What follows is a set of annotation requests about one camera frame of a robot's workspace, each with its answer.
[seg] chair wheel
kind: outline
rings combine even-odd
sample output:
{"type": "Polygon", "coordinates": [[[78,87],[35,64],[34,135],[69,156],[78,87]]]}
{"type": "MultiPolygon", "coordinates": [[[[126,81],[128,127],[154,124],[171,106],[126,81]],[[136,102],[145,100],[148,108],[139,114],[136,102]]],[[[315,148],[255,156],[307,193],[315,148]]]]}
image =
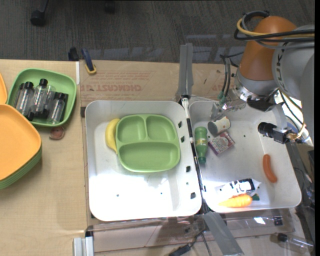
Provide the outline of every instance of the chair wheel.
{"type": "Polygon", "coordinates": [[[39,10],[34,10],[31,13],[31,23],[35,26],[43,26],[46,23],[45,13],[39,10]]]}
{"type": "Polygon", "coordinates": [[[114,14],[116,12],[115,1],[105,1],[104,10],[106,13],[114,14]]]}

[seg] orange carrot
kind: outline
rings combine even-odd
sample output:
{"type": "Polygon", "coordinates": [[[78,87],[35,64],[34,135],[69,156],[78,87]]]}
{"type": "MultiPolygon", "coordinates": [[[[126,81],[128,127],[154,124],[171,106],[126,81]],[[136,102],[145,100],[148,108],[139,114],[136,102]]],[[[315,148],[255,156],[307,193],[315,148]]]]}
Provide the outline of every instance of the orange carrot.
{"type": "Polygon", "coordinates": [[[277,182],[277,176],[275,175],[275,173],[273,172],[273,170],[271,169],[271,157],[268,154],[265,154],[263,156],[263,170],[265,173],[265,176],[268,178],[268,180],[272,183],[277,182]]]}
{"type": "Polygon", "coordinates": [[[229,198],[228,200],[222,201],[219,203],[220,206],[225,207],[246,207],[249,206],[252,202],[252,197],[248,194],[240,194],[234,197],[229,198]]]}

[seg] yellow banana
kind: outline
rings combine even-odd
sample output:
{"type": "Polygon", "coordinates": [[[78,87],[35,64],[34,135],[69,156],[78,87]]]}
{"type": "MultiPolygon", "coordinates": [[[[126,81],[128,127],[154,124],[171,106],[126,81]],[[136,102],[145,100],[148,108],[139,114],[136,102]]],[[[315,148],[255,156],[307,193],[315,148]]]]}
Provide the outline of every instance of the yellow banana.
{"type": "Polygon", "coordinates": [[[112,119],[105,128],[105,143],[109,148],[113,149],[116,154],[118,154],[116,146],[116,128],[119,121],[120,118],[112,119]]]}

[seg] gray carpet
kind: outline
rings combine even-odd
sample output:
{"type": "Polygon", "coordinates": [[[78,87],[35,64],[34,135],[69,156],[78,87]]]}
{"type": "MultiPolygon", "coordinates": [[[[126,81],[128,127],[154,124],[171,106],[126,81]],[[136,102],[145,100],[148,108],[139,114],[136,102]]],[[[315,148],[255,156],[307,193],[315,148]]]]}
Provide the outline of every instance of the gray carpet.
{"type": "Polygon", "coordinates": [[[39,27],[30,17],[40,1],[0,0],[0,59],[67,61],[76,47],[93,60],[178,63],[180,45],[192,43],[194,63],[222,63],[245,48],[234,39],[243,12],[315,23],[315,0],[115,1],[114,14],[103,0],[51,0],[39,27]]]}

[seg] green divided plate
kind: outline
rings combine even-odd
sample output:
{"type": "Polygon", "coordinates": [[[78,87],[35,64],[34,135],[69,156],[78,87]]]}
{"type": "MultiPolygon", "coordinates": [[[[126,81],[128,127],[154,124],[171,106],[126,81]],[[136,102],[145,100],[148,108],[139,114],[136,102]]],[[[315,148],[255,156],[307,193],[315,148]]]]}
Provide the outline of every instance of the green divided plate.
{"type": "Polygon", "coordinates": [[[14,104],[15,96],[18,91],[19,85],[25,82],[32,82],[34,87],[36,87],[39,84],[40,79],[42,78],[47,79],[48,85],[54,86],[56,92],[68,94],[64,110],[64,118],[61,122],[55,124],[47,123],[45,119],[36,117],[30,122],[33,125],[42,127],[61,126],[69,119],[77,95],[77,85],[75,81],[67,75],[41,68],[24,69],[15,78],[15,81],[13,82],[10,88],[10,92],[6,103],[11,106],[14,104]]]}
{"type": "Polygon", "coordinates": [[[120,163],[132,172],[166,171],[180,160],[177,130],[163,115],[123,117],[116,126],[115,141],[120,163]]]}

